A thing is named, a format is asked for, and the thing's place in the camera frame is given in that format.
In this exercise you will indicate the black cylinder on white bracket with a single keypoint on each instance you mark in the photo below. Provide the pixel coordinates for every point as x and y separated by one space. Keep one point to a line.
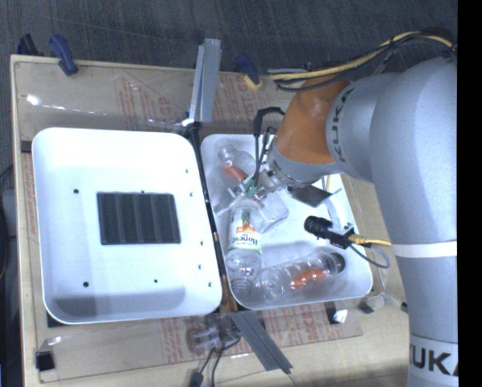
319 226

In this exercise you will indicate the clear bottle white green label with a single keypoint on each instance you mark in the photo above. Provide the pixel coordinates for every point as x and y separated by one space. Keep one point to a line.
245 242

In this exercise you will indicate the small clear plastic bottle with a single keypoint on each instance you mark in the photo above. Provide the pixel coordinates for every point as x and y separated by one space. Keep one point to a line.
271 285

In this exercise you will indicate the brown cardboard board red print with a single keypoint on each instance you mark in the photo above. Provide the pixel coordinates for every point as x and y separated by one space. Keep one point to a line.
233 95

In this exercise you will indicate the clear bottle orange label black cap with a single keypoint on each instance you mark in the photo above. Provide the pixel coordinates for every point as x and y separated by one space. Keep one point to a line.
311 270

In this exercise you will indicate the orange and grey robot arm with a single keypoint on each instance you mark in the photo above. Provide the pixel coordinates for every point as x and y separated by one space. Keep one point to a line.
410 143

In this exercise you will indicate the black ribbed rectangular panel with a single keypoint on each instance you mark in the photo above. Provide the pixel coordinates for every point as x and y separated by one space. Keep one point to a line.
138 218

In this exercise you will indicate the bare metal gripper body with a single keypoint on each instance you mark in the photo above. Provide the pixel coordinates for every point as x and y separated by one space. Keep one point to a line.
270 180

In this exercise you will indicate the white plastic tray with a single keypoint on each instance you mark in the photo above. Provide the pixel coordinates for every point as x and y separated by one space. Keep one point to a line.
289 244
116 155

